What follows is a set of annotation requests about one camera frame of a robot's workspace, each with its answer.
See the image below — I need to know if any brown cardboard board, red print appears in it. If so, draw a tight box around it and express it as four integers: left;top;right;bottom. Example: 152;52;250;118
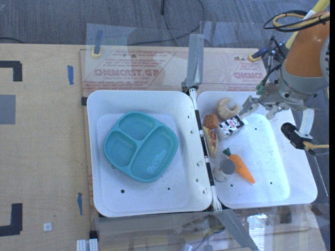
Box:
80;44;271;219

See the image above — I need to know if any orange toy carrot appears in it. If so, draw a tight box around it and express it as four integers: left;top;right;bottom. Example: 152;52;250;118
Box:
222;147;256;185

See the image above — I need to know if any tan toy croissant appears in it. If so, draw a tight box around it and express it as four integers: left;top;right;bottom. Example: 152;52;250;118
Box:
216;97;241;121

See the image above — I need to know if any small white can, grey lid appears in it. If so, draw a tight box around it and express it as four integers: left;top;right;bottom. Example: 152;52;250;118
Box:
213;158;237;182

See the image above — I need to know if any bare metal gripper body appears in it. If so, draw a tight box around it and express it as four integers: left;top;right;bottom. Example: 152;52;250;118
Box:
258;82;306;112

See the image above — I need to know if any teal divided plate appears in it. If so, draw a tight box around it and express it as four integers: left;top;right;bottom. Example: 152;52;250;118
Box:
103;110;180;184

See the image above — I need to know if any brown toy waffle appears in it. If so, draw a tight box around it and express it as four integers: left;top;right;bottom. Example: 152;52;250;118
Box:
203;113;220;130

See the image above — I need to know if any black and white thin rod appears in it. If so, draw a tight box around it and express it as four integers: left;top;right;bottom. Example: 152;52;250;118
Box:
188;87;223;212

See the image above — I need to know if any black cylinder on white bracket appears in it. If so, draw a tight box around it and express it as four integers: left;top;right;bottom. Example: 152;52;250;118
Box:
281;108;315;150

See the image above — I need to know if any toy pizza slice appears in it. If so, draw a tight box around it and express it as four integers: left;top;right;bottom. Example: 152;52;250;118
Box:
202;126;219;158

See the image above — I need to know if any white plastic tray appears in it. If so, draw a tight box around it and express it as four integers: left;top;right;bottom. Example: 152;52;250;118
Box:
196;90;319;210
86;89;213;218

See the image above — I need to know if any white carton with black print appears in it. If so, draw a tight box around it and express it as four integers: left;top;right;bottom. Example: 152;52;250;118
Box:
218;115;245;139

